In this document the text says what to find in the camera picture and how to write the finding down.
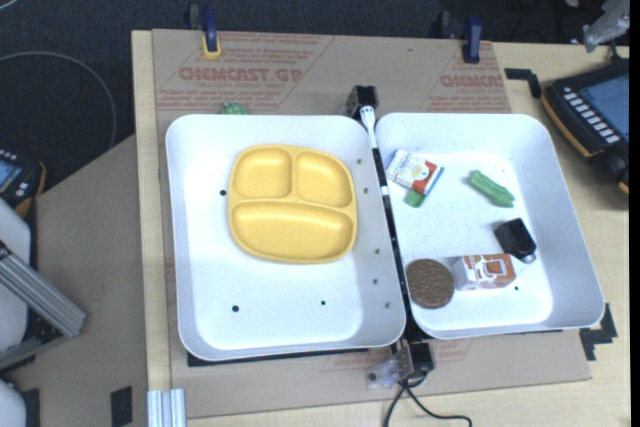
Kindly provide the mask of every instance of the food box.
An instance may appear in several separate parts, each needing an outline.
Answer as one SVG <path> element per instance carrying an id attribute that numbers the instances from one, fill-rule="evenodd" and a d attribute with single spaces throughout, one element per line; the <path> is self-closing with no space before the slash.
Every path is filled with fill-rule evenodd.
<path id="1" fill-rule="evenodd" d="M 543 125 L 517 114 L 388 114 L 375 133 L 384 162 L 402 149 L 443 169 L 419 207 L 405 201 L 406 187 L 392 181 L 380 187 L 370 138 L 351 118 L 191 114 L 172 123 L 166 151 L 178 328 L 189 352 L 226 361 L 380 347 L 402 336 L 409 317 L 425 337 L 442 339 L 578 328 L 600 320 L 603 296 Z M 290 175 L 307 169 L 301 186 L 287 179 L 280 189 L 278 180 L 266 180 L 275 184 L 270 191 L 256 185 L 245 193 L 262 191 L 270 205 L 296 201 L 300 192 L 305 196 L 304 180 L 322 167 L 299 158 L 305 149 L 329 155 L 348 170 L 353 202 L 330 204 L 332 177 L 326 195 L 307 193 L 305 200 L 311 198 L 314 212 L 336 215 L 355 204 L 353 224 L 344 224 L 354 232 L 335 225 L 344 254 L 328 251 L 332 258 L 326 261 L 279 261 L 257 257 L 238 243 L 230 210 L 236 204 L 234 165 L 243 152 L 261 147 L 287 150 L 275 159 L 263 153 L 255 159 L 259 166 L 275 162 Z M 474 170 L 506 187 L 513 207 L 497 206 L 470 187 Z M 336 180 L 334 185 L 342 183 Z M 242 204 L 246 198 L 240 196 Z M 268 208 L 254 212 L 275 215 Z M 249 226 L 252 216 L 240 219 Z M 308 218 L 318 226 L 333 222 L 320 213 Z M 411 262 L 432 259 L 453 272 L 461 255 L 503 253 L 494 230 L 513 218 L 523 220 L 537 249 L 531 263 L 513 259 L 511 283 L 456 289 L 438 308 L 404 301 L 404 269 Z M 289 254 L 286 244 L 278 247 Z"/>

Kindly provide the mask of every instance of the small box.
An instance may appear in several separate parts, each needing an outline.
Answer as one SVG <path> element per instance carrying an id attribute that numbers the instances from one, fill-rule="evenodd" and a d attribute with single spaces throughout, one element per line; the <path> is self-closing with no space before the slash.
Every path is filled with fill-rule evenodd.
<path id="1" fill-rule="evenodd" d="M 516 279 L 516 271 L 506 253 L 468 255 L 456 260 L 453 279 L 458 290 L 504 288 Z"/>

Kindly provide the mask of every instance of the yellow divided plate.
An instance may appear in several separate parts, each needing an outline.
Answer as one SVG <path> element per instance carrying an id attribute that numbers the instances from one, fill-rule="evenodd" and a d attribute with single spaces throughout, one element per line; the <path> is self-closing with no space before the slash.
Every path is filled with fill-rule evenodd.
<path id="1" fill-rule="evenodd" d="M 357 232 L 349 169 L 311 148 L 259 145 L 234 162 L 229 226 L 247 253 L 289 263 L 321 263 L 348 253 Z"/>

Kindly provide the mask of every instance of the brown round object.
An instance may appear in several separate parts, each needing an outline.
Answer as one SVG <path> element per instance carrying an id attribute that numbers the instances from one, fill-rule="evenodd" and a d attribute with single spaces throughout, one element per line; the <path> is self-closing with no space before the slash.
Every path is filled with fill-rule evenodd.
<path id="1" fill-rule="evenodd" d="M 409 294 L 423 308 L 441 308 L 453 297 L 451 271 L 436 260 L 414 260 L 406 269 Z"/>

